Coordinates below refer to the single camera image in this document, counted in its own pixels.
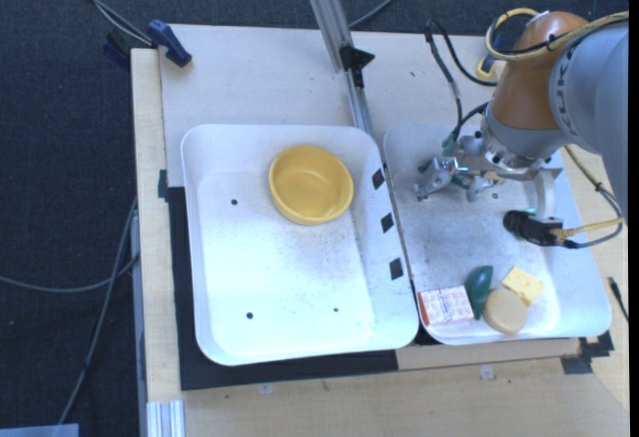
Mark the beige round biscuit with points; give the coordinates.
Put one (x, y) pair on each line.
(504, 312)

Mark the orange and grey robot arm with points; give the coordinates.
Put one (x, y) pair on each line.
(589, 86)

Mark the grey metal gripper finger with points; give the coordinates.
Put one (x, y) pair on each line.
(429, 183)
(476, 188)

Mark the yellow cheese wedge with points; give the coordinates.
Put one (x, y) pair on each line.
(523, 284)

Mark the white plastic tray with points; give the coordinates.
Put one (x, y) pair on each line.
(459, 235)
(289, 275)

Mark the pale wood board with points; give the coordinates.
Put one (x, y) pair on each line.
(259, 76)

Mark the dark green toy vegetable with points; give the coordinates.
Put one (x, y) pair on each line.
(479, 285)

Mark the yellow bowl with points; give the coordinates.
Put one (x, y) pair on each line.
(310, 185)

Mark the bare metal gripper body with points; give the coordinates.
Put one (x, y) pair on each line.
(491, 163)

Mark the orange and white carton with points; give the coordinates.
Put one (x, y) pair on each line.
(445, 306)

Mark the black cylinder on white bracket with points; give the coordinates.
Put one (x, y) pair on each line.
(531, 226)

